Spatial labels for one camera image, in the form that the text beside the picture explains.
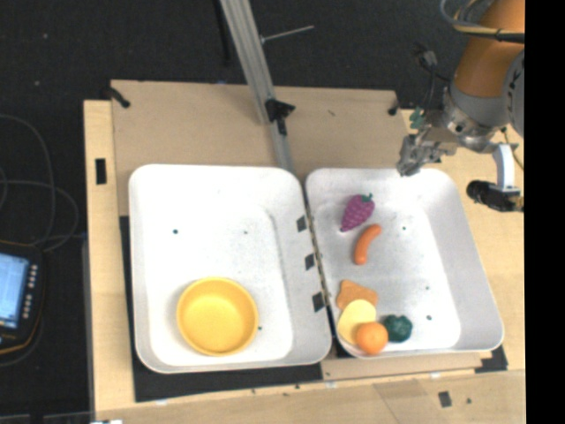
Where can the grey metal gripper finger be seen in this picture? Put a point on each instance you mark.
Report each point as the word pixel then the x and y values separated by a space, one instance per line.
pixel 404 157
pixel 421 157

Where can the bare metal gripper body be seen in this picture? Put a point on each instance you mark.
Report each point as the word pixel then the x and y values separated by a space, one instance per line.
pixel 446 137

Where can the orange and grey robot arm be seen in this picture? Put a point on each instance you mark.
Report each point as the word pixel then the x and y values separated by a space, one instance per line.
pixel 485 64

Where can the purple grapes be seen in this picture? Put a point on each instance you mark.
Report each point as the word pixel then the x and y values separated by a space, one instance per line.
pixel 356 214

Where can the orange sausage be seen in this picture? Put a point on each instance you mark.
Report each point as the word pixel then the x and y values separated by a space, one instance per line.
pixel 365 243

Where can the white plastic tray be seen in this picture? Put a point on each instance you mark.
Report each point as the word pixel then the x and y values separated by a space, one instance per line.
pixel 212 219
pixel 424 254

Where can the brown bread slice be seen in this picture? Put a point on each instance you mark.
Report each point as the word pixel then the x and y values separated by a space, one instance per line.
pixel 351 293

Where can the pale yellow round biscuit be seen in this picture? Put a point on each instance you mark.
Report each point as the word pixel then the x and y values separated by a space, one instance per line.
pixel 353 318

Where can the green broccoli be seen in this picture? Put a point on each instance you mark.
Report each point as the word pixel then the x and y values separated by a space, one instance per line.
pixel 398 328

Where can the orange fruit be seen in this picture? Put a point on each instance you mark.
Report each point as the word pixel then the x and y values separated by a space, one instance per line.
pixel 372 338

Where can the brown cardboard board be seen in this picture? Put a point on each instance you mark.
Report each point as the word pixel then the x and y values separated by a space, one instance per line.
pixel 198 126

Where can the yellow bowl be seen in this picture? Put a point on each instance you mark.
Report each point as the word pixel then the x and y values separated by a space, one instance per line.
pixel 217 316

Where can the black cylinder on white bracket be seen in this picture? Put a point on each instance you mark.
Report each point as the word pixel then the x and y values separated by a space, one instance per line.
pixel 505 166

